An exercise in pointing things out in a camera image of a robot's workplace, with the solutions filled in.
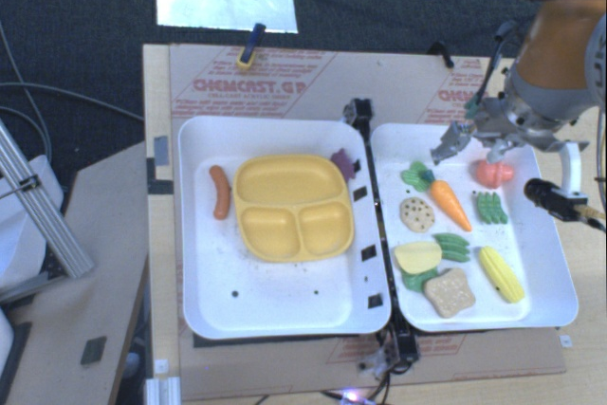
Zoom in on white plastic tray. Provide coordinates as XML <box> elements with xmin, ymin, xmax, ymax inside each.
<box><xmin>177</xmin><ymin>115</ymin><xmax>393</xmax><ymax>341</ymax></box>
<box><xmin>369</xmin><ymin>122</ymin><xmax>580</xmax><ymax>333</ymax></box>

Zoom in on green broccoli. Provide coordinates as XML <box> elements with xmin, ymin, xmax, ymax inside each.
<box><xmin>399</xmin><ymin>160</ymin><xmax>435</xmax><ymax>193</ymax></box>

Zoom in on tan bread slice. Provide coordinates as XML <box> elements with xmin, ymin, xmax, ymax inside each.
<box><xmin>422</xmin><ymin>267</ymin><xmax>477</xmax><ymax>320</ymax></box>

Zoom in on brown cardboard board red print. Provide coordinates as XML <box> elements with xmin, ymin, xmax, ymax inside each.
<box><xmin>168</xmin><ymin>43</ymin><xmax>568</xmax><ymax>402</ymax></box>

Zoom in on green beans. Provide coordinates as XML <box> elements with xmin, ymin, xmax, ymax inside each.
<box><xmin>474</xmin><ymin>191</ymin><xmax>509</xmax><ymax>226</ymax></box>

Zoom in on yellow potato slice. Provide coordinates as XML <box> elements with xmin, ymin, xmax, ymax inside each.
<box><xmin>393</xmin><ymin>240</ymin><xmax>444</xmax><ymax>275</ymax></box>

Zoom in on green lettuce leaf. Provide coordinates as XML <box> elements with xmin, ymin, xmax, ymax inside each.
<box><xmin>401</xmin><ymin>267</ymin><xmax>440</xmax><ymax>293</ymax></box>

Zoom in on green pea pods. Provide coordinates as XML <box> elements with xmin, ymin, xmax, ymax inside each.
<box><xmin>432</xmin><ymin>231</ymin><xmax>472</xmax><ymax>264</ymax></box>

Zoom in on black block with wires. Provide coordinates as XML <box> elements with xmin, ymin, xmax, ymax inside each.
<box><xmin>342</xmin><ymin>97</ymin><xmax>374</xmax><ymax>127</ymax></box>
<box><xmin>377</xmin><ymin>325</ymin><xmax>422</xmax><ymax>372</ymax></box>

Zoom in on orange sausage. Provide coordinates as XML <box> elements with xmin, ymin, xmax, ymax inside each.
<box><xmin>209</xmin><ymin>164</ymin><xmax>233</xmax><ymax>221</ymax></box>

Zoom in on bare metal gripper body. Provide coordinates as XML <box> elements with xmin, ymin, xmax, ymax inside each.
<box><xmin>471</xmin><ymin>95</ymin><xmax>566</xmax><ymax>154</ymax></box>

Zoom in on red tomato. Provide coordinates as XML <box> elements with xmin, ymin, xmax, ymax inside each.
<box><xmin>469</xmin><ymin>158</ymin><xmax>516</xmax><ymax>190</ymax></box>

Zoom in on orange carrot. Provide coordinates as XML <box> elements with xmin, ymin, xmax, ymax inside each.
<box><xmin>428</xmin><ymin>178</ymin><xmax>474</xmax><ymax>233</ymax></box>

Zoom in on beige dotted biscuit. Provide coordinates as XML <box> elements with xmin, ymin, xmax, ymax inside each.
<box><xmin>398</xmin><ymin>196</ymin><xmax>436</xmax><ymax>233</ymax></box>

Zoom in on yellow corn cob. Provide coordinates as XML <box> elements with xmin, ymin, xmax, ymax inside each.
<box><xmin>477</xmin><ymin>245</ymin><xmax>526</xmax><ymax>304</ymax></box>

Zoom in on thin black rod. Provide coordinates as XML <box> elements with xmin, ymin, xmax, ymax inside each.
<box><xmin>356</xmin><ymin>111</ymin><xmax>405</xmax><ymax>338</ymax></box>

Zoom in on black cylinder on white bracket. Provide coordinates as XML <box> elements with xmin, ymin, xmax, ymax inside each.
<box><xmin>523</xmin><ymin>140</ymin><xmax>592</xmax><ymax>222</ymax></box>

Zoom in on purple grapes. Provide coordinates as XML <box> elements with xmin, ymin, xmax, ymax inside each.
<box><xmin>329</xmin><ymin>148</ymin><xmax>359</xmax><ymax>181</ymax></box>

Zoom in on yellow divided plate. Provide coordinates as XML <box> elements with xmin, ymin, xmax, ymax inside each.
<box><xmin>231</xmin><ymin>154</ymin><xmax>357</xmax><ymax>264</ymax></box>

